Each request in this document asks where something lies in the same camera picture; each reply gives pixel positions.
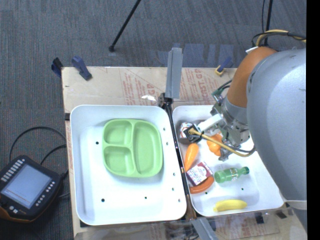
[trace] robotic hand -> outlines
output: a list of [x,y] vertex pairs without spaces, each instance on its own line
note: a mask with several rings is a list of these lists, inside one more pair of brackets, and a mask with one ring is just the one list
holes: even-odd
[[[240,63],[225,98],[222,90],[212,94],[212,117],[193,126],[195,132],[221,131],[223,143],[240,151],[251,136],[248,155],[257,150],[307,231],[306,48],[257,47]],[[190,136],[191,142],[200,140]],[[232,154],[224,146],[220,151],[222,161]]]

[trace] toy banana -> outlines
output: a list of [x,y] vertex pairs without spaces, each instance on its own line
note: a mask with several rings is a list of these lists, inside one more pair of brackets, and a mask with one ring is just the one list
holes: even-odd
[[237,210],[243,209],[247,207],[247,203],[240,199],[228,199],[228,200],[221,200],[215,203],[215,207],[213,210],[215,212],[222,212],[227,210]]

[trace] plastic bottle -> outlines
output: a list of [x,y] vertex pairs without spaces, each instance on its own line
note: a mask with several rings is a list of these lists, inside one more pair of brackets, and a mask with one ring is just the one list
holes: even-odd
[[238,179],[241,175],[246,175],[249,173],[248,167],[229,168],[225,170],[219,170],[214,173],[214,179],[217,183],[230,182]]

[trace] table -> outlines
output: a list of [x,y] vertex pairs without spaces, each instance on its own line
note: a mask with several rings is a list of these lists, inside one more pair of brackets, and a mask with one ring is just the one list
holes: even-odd
[[[80,239],[99,239],[98,236],[110,236],[110,239],[120,238],[124,232],[130,232],[130,239],[168,239],[169,231],[185,227],[181,221],[172,221],[170,224],[164,223],[145,223],[133,225],[117,225],[117,226],[82,226],[76,212],[75,205],[75,182],[72,160],[72,141],[70,129],[70,113],[73,108],[79,105],[148,105],[156,106],[158,97],[166,91],[166,67],[87,67],[92,74],[92,78],[86,81],[79,74],[79,70],[75,67],[63,67],[61,69],[63,104],[65,111],[65,129],[67,138],[67,155],[70,181],[70,199],[72,210],[73,235],[76,240]],[[180,98],[174,99],[173,109],[182,105],[213,105],[215,103],[211,93],[219,86],[232,79],[236,68],[226,68],[221,76],[215,74],[215,68],[182,68],[180,83]],[[280,219],[277,223],[270,223],[264,228],[258,228],[257,225],[249,224],[247,232],[243,232],[243,228],[237,227],[232,230],[224,229],[224,225],[228,223],[221,220],[221,227],[216,229],[219,239],[231,239],[233,236],[238,238],[254,237],[265,235],[263,239],[272,236],[270,234],[289,234],[290,230],[279,230],[275,224],[282,227],[295,227],[299,229],[295,233],[299,238],[307,239],[307,235],[302,229],[297,217],[290,209],[283,206],[280,211],[270,211],[264,213],[268,217],[268,221],[275,220],[276,214],[282,213],[288,219]],[[243,218],[233,216],[234,221],[240,221]]]

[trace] gray carpet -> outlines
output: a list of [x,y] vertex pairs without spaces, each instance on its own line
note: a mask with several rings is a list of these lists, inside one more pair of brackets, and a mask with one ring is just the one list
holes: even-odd
[[[168,52],[180,47],[183,67],[217,67],[228,56],[237,67],[266,29],[270,0],[142,0],[115,52],[108,47],[137,0],[0,0],[0,169],[23,131],[46,126],[65,133],[61,79],[51,70],[80,56],[87,66],[166,67]],[[273,0],[269,29],[306,35],[307,0]],[[279,51],[306,45],[271,36]],[[37,162],[64,139],[48,129],[23,135],[11,157]],[[67,151],[52,153],[44,166],[63,173]],[[69,191],[64,180],[61,194]],[[35,222],[0,220],[1,240],[71,240],[69,196],[58,199]]]

